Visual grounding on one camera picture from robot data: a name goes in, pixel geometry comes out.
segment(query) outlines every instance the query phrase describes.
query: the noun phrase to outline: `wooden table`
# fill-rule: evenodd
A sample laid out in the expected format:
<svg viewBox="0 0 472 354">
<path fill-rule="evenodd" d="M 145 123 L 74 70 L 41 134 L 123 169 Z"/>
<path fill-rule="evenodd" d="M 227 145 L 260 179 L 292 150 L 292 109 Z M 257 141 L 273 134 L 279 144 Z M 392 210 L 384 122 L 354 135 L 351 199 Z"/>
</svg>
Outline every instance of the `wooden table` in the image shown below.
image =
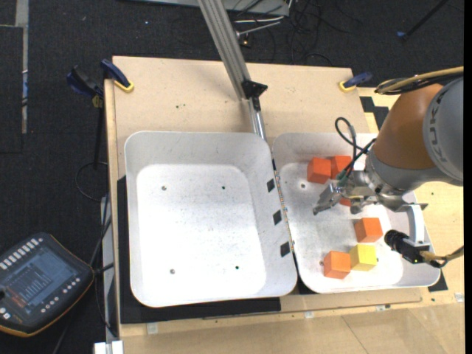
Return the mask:
<svg viewBox="0 0 472 354">
<path fill-rule="evenodd" d="M 117 180 L 125 175 L 125 140 L 137 131 L 249 132 L 251 126 L 247 105 L 237 100 L 219 61 L 114 57 L 113 62 L 135 84 L 133 92 L 126 94 L 110 80 L 105 82 L 119 294 Z M 373 117 L 364 113 L 359 99 L 359 93 L 373 96 L 372 89 L 343 93 L 338 87 L 353 76 L 350 69 L 253 63 L 248 69 L 252 80 L 268 85 L 260 99 L 269 145 L 285 132 L 334 132 L 334 121 L 340 116 L 359 133 L 376 132 Z M 396 100 L 374 97 L 377 105 L 391 106 Z M 436 252 L 447 254 L 461 246 L 462 188 L 430 183 L 416 195 L 420 202 L 430 203 L 424 216 Z M 280 313 L 119 324 L 119 337 L 126 354 L 376 353 L 378 340 L 383 342 L 382 353 L 400 353 L 400 336 L 406 349 L 420 348 L 420 353 L 463 353 L 465 310 L 464 303 L 457 301 L 464 295 L 463 258 L 448 264 L 444 275 L 449 289 L 433 294 L 427 288 L 322 295 L 294 290 L 281 298 Z M 432 316 L 434 324 L 424 322 Z"/>
</svg>

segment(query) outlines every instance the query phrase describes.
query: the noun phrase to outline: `yellow block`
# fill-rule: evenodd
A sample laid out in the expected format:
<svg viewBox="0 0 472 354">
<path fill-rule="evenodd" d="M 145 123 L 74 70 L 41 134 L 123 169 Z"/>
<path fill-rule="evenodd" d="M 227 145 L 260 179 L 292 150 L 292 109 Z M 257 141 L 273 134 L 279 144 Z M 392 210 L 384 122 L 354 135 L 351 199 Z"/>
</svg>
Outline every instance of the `yellow block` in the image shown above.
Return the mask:
<svg viewBox="0 0 472 354">
<path fill-rule="evenodd" d="M 377 254 L 373 245 L 357 244 L 349 251 L 351 269 L 369 271 L 377 265 Z"/>
</svg>

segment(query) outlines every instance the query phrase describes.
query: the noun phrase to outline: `metal plate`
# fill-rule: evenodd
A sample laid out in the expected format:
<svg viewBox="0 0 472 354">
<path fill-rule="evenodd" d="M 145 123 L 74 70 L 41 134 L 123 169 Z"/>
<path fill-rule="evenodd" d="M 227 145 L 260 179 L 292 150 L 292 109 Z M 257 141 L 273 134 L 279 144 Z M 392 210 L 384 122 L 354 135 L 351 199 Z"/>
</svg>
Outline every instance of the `metal plate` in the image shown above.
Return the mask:
<svg viewBox="0 0 472 354">
<path fill-rule="evenodd" d="M 163 307 L 282 296 L 296 283 L 271 153 L 253 133 L 142 131 L 125 144 L 131 290 Z"/>
<path fill-rule="evenodd" d="M 375 135 L 358 134 L 360 146 Z M 381 205 L 368 206 L 353 215 L 347 206 L 313 215 L 312 209 L 326 184 L 307 182 L 308 162 L 314 157 L 352 155 L 353 149 L 337 133 L 286 133 L 274 142 L 274 161 L 280 176 L 288 224 L 294 241 L 294 254 L 299 275 L 309 289 L 317 293 L 338 293 L 382 288 L 416 287 L 434 284 L 440 270 L 426 264 L 412 265 L 392 251 L 381 238 L 374 245 L 378 264 L 369 271 L 351 271 L 344 279 L 325 277 L 322 261 L 331 251 L 348 252 L 357 244 L 354 224 L 364 217 L 377 217 L 385 234 L 396 229 L 409 235 L 406 212 L 392 212 Z M 364 156 L 355 163 L 356 170 L 364 169 Z M 414 202 L 414 193 L 405 199 Z"/>
</svg>

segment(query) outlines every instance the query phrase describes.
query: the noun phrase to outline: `robotic arm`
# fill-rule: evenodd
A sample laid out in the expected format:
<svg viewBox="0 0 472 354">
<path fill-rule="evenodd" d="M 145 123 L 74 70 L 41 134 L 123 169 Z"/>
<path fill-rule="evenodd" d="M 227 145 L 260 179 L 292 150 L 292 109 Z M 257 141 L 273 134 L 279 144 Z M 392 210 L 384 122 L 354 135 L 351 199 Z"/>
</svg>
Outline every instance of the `robotic arm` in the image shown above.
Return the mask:
<svg viewBox="0 0 472 354">
<path fill-rule="evenodd" d="M 357 214 L 369 204 L 382 204 L 394 212 L 407 212 L 410 235 L 389 231 L 384 240 L 411 263 L 443 266 L 452 257 L 434 257 L 425 242 L 421 210 L 405 197 L 429 181 L 463 185 L 463 67 L 410 79 L 392 80 L 377 88 L 379 94 L 400 94 L 374 142 L 356 156 L 366 154 L 364 170 L 353 170 L 356 157 L 338 179 L 331 182 L 313 208 L 316 215 L 337 204 L 351 202 Z M 442 86 L 435 80 L 448 80 Z"/>
</svg>

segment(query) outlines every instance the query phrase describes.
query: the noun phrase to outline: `black bracket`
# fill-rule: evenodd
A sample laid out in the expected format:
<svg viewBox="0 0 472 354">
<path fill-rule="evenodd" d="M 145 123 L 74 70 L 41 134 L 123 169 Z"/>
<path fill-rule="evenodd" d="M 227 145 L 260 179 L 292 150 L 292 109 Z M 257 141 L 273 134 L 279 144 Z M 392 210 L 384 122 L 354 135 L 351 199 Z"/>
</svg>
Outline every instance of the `black bracket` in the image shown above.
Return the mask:
<svg viewBox="0 0 472 354">
<path fill-rule="evenodd" d="M 260 111 L 259 96 L 267 90 L 264 84 L 256 83 L 255 81 L 244 80 L 241 84 L 243 86 L 244 94 L 249 100 L 252 98 L 252 105 L 255 111 Z"/>
</svg>

